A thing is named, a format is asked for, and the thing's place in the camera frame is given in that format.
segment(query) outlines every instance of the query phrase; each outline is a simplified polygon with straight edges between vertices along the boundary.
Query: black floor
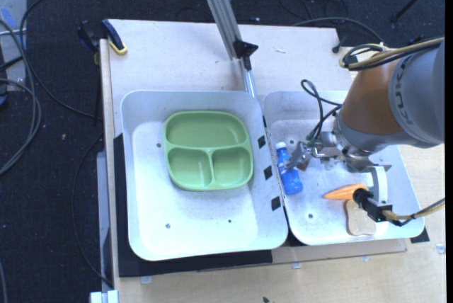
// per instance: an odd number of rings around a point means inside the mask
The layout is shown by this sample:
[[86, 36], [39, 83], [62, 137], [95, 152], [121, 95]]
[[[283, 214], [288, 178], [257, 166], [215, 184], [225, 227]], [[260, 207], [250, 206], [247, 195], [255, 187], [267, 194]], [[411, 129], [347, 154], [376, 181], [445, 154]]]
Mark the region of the black floor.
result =
[[[195, 22], [212, 18], [205, 0], [36, 1], [28, 0], [33, 9], [27, 20], [27, 52], [36, 74], [42, 122], [18, 163], [0, 176], [0, 259], [10, 303], [86, 302], [90, 292], [101, 289], [101, 279], [79, 251], [71, 206], [74, 201], [81, 247], [98, 268], [96, 152], [102, 149], [101, 142], [81, 166], [75, 190], [74, 178], [102, 124], [91, 117], [99, 69], [79, 42], [77, 28], [88, 21], [101, 36], [104, 18]], [[258, 25], [335, 17], [307, 26], [336, 27], [347, 46], [383, 41], [400, 47], [415, 38], [445, 34], [445, 0], [417, 0], [392, 27], [392, 16], [409, 1], [233, 0], [233, 7], [240, 23]], [[0, 110], [0, 165], [26, 138], [31, 108], [31, 98], [15, 92], [8, 96], [8, 107]], [[96, 117], [102, 117], [101, 111]]]

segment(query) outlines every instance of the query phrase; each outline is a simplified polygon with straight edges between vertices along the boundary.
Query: green plate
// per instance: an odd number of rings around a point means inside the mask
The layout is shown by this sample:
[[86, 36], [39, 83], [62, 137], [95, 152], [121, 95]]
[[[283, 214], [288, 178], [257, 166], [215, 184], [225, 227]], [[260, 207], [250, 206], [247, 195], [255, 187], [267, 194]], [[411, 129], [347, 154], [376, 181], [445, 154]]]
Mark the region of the green plate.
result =
[[186, 190], [226, 190], [253, 175], [246, 126], [231, 113], [192, 110], [173, 114], [164, 125], [171, 180]]

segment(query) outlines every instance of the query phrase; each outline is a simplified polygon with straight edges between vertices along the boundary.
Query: blue bottle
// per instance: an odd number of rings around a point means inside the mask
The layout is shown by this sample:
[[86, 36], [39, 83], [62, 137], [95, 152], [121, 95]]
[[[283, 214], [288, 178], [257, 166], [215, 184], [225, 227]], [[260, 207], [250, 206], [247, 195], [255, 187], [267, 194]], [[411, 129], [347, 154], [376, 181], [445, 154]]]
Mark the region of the blue bottle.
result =
[[285, 161], [289, 159], [289, 154], [284, 142], [279, 142], [275, 145], [277, 149], [278, 161], [278, 173], [280, 175], [280, 180], [283, 183], [283, 188], [285, 189], [286, 195], [296, 195], [300, 193], [304, 186], [299, 178], [299, 170], [296, 166], [286, 169]]

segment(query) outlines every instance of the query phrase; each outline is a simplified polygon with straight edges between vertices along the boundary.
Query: white tray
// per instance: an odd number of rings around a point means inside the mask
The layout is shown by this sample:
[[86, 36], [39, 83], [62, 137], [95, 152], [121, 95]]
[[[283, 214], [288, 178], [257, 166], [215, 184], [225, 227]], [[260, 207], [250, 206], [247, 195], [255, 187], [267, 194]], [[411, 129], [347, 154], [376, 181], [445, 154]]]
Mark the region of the white tray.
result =
[[[320, 92], [325, 99], [342, 103], [346, 92]], [[324, 113], [332, 108], [323, 103]], [[319, 109], [316, 99], [308, 93], [275, 92], [263, 100], [263, 113], [268, 124], [270, 139], [275, 144], [286, 142], [288, 152], [294, 151], [296, 143], [305, 140], [305, 136], [319, 121]], [[333, 118], [327, 120], [323, 130], [331, 130]], [[386, 172], [388, 180], [388, 203], [393, 205], [394, 212], [399, 215], [410, 215], [420, 207], [412, 188], [399, 153], [398, 147], [390, 146], [372, 156], [376, 164], [390, 164]], [[346, 224], [347, 217], [344, 201], [326, 200], [323, 195], [336, 188], [351, 183], [364, 183], [372, 186], [369, 173], [351, 173], [343, 164], [336, 164], [326, 170], [320, 160], [312, 159], [305, 171], [299, 176], [304, 190], [297, 195], [285, 196], [285, 208], [289, 227], [292, 233], [304, 244], [326, 245], [369, 241], [380, 239], [411, 238], [419, 235], [424, 227], [424, 219], [416, 219], [403, 227], [388, 222], [377, 223], [377, 232], [372, 236], [349, 235]]]
[[[254, 172], [240, 188], [194, 192], [171, 182], [163, 130], [182, 110], [235, 114], [252, 142]], [[272, 166], [258, 101], [243, 91], [133, 91], [121, 103], [125, 145], [129, 241], [140, 258], [160, 261], [187, 256], [277, 248], [287, 238], [280, 187], [265, 177]]]

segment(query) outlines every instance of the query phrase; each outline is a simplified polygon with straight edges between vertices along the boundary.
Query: bottle cap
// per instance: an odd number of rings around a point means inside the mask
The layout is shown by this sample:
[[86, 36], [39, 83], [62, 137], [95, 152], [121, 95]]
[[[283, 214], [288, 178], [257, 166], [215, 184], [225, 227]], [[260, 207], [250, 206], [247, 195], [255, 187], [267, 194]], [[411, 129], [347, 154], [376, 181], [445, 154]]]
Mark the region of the bottle cap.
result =
[[278, 142], [278, 143], [275, 145], [275, 148], [276, 148], [276, 149], [285, 148], [285, 147], [286, 147], [286, 143], [284, 143], [284, 142]]

